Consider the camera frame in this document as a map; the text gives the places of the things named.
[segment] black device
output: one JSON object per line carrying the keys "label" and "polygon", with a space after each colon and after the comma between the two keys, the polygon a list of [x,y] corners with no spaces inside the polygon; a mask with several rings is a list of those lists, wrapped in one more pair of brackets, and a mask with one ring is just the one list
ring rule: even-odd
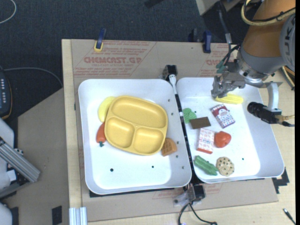
{"label": "black device", "polygon": [[3,71],[0,71],[0,118],[6,118],[10,115],[12,104],[11,89],[8,79]]}

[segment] wooden table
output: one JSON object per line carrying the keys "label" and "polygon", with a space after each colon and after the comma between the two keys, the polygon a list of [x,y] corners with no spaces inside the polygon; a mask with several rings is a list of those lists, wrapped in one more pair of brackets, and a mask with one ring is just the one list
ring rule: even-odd
{"label": "wooden table", "polygon": [[[168,43],[159,42],[162,47],[172,45],[174,50],[184,50],[187,43]],[[66,113],[66,133],[67,133],[67,164],[68,164],[68,183],[69,183],[69,206],[70,208],[82,207],[81,197],[81,182],[79,173],[79,159],[78,159],[78,141],[76,129],[76,115],[74,110],[75,93],[74,93],[74,79],[73,79],[73,64],[72,64],[72,49],[71,40],[62,40],[62,56],[63,56],[63,74],[64,74],[64,95],[65,95],[65,113]],[[284,77],[277,72],[271,78],[276,82],[284,82],[279,87],[279,105],[283,110],[283,115],[291,115],[295,112],[295,92],[291,91]],[[260,91],[262,99],[265,104],[268,101],[268,93],[266,90]],[[282,153],[282,157],[286,166],[286,171],[289,177],[287,186],[279,188],[278,202],[246,205],[230,208],[220,208],[211,210],[198,211],[202,219],[208,221],[217,221],[219,225],[234,225],[234,224],[256,224],[256,225],[282,225],[292,224],[288,217],[283,212],[286,208],[291,216],[296,220],[296,201],[295,201],[295,130],[294,127],[283,127],[280,125],[272,125],[275,138]],[[89,222],[91,225],[152,225],[177,224],[178,213],[169,213],[163,215],[153,215],[146,217],[133,217],[116,220]],[[186,224],[204,224],[201,223],[191,211],[186,211],[182,217],[181,222]]]}

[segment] white cable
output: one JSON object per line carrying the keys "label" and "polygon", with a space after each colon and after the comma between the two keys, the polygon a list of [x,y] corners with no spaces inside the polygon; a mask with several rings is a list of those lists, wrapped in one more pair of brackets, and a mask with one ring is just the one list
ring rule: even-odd
{"label": "white cable", "polygon": [[15,1],[14,1],[14,0],[10,0],[10,1],[14,4],[15,10],[14,10],[14,12],[12,13],[12,15],[11,15],[9,18],[7,18],[7,19],[5,19],[5,20],[3,20],[3,21],[0,21],[0,24],[1,24],[1,23],[5,23],[5,22],[7,22],[9,19],[11,19],[11,18],[15,15],[15,13],[16,13],[16,11],[17,11],[17,5],[16,5]]}

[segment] toy cucumber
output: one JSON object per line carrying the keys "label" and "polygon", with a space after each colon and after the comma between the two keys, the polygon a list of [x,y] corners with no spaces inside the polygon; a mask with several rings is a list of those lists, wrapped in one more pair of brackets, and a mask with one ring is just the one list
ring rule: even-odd
{"label": "toy cucumber", "polygon": [[203,171],[205,171],[208,175],[217,176],[218,169],[202,157],[196,156],[194,159],[194,164]]}

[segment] toy tomato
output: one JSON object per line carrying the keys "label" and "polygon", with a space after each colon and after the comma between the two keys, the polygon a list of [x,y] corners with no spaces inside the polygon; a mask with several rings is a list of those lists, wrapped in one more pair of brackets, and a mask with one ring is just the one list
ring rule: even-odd
{"label": "toy tomato", "polygon": [[218,132],[215,134],[215,145],[218,148],[225,147],[231,141],[231,135],[226,132]]}

